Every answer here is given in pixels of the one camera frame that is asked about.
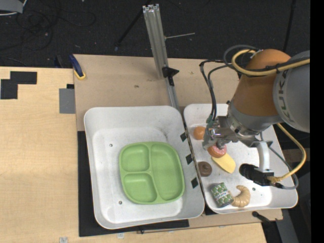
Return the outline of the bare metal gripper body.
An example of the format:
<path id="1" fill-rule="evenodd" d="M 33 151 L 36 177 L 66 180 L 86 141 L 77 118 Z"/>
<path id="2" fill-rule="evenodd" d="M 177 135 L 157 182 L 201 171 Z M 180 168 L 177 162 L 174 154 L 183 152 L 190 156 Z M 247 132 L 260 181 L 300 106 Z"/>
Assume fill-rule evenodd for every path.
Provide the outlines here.
<path id="1" fill-rule="evenodd" d="M 255 143 L 257 130 L 252 129 L 253 118 L 249 115 L 210 115 L 206 120 L 205 135 L 210 135 L 216 143 L 218 138 L 224 138 L 229 142 Z"/>

